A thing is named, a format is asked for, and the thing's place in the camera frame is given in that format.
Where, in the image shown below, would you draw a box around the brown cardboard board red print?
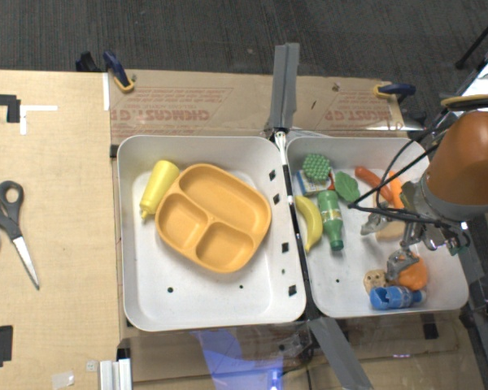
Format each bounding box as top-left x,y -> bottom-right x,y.
107,69 -> 460,384

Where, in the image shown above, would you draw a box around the beige bread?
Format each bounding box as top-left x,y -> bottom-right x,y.
374,201 -> 407,242

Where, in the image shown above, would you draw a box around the yellow banana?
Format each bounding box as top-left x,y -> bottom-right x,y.
294,195 -> 324,254

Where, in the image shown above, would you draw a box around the grey scissors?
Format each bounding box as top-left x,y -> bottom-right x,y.
0,180 -> 41,292

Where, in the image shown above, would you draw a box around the green grapes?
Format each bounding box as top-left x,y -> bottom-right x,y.
302,154 -> 332,184

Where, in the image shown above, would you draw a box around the red sausage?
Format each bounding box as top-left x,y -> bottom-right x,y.
354,166 -> 394,203

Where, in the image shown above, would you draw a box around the blue bottle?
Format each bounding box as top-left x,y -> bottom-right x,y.
369,285 -> 427,311

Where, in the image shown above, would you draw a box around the orange divided plate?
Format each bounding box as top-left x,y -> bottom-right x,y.
155,162 -> 272,275

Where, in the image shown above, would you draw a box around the orange round fruit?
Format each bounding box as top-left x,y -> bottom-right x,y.
396,254 -> 429,292

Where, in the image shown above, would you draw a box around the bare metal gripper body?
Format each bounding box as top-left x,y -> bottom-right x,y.
399,179 -> 471,256

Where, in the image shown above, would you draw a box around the white plastic tray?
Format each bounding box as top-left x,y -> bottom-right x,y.
116,135 -> 307,333
285,136 -> 471,320

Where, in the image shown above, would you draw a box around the beige biscuit with holes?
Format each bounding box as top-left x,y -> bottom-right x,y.
363,269 -> 388,295

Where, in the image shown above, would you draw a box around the yellow mustard bottle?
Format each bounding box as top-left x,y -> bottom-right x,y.
139,159 -> 181,220

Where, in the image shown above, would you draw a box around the orange carrot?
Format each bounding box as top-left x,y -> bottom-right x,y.
386,171 -> 405,210

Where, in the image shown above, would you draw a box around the blue and white carton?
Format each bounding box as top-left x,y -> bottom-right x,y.
294,169 -> 333,197

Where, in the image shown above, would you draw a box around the green bottle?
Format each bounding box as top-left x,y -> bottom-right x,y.
316,189 -> 346,253

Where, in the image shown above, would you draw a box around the green leaf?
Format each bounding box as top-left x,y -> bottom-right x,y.
333,171 -> 361,203

